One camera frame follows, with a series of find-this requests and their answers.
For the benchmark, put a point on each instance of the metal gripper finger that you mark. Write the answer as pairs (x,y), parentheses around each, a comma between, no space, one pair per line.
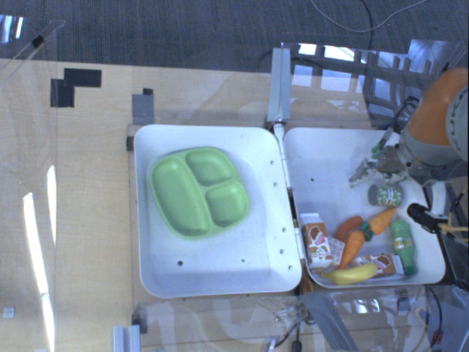
(361,169)
(366,181)

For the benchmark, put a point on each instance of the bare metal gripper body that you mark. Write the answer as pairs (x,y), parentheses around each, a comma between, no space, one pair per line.
(393,163)

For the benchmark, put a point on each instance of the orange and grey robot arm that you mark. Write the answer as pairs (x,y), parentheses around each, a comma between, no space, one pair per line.
(430,116)

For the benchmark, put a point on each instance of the green and white can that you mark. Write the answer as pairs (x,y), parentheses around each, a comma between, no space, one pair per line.
(386,196)

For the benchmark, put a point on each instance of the white plastic tray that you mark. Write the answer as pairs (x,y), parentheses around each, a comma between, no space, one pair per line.
(322,160)
(220,270)

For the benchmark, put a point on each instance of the orange carrot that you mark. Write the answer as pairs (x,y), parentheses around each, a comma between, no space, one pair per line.
(381,220)
(352,248)

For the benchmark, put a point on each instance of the orange-brown sausage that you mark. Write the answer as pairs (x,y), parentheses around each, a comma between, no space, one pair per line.
(346,227)

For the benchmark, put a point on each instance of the green plastic bottle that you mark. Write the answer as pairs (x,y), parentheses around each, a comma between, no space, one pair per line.
(402,242)

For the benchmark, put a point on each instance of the thin black and white rod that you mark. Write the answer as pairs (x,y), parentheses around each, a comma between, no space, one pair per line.
(285,160)

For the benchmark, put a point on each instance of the white and brown carton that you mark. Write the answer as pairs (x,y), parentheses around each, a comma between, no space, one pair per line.
(316,240)
(384,264)

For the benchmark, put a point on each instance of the yellow banana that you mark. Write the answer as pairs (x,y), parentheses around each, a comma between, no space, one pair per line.
(351,274)

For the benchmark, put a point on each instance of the green divided plate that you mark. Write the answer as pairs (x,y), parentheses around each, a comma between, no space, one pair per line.
(183,193)

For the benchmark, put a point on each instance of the black cylinder on white bracket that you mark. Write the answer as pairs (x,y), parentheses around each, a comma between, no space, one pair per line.
(425,216)

